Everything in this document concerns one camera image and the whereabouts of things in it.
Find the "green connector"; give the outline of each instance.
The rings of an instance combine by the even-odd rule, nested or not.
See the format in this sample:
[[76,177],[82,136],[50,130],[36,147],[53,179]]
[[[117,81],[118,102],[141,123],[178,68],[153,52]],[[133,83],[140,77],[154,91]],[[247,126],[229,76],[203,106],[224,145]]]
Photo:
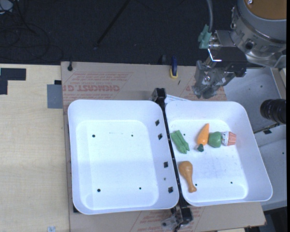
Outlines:
[[209,39],[211,38],[212,33],[208,31],[208,26],[205,25],[203,31],[200,33],[198,37],[198,42],[200,42],[200,49],[208,49],[209,47]]
[[176,130],[170,133],[170,136],[173,142],[175,143],[177,149],[179,150],[179,152],[183,154],[187,154],[187,151],[189,151],[190,149],[189,149],[188,143],[183,138],[182,133],[179,130]]

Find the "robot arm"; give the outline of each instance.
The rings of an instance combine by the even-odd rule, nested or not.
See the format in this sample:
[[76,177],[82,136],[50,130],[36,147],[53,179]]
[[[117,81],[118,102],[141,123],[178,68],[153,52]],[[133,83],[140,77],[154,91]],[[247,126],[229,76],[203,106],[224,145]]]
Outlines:
[[206,61],[197,61],[194,94],[208,99],[247,68],[285,68],[287,0],[238,0],[232,9],[231,31],[202,32],[200,48]]

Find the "gray cable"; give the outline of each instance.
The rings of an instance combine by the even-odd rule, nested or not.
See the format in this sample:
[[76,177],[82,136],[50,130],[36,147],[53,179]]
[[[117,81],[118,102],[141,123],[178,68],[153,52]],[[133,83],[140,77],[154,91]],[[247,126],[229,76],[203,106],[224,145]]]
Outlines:
[[212,31],[213,28],[213,20],[214,20],[214,16],[213,16],[213,2],[212,0],[206,0],[207,2],[207,6],[208,6],[208,11],[209,11],[209,27],[208,27],[208,32]]

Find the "wooden surface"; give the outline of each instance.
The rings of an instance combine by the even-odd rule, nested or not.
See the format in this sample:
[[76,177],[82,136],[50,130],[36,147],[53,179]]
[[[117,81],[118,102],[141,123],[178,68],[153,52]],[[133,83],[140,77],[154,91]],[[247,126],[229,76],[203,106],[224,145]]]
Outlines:
[[63,111],[47,108],[47,84],[60,66],[26,68],[0,95],[0,232],[69,231]]

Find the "teal connector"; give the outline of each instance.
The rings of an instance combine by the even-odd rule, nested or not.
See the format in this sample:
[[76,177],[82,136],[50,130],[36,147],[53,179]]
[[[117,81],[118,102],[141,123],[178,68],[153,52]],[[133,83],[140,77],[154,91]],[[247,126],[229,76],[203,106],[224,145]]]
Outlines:
[[209,39],[211,38],[212,33],[208,31],[208,26],[205,25],[203,31],[200,33],[198,37],[198,42],[200,42],[200,49],[208,49],[209,47]]

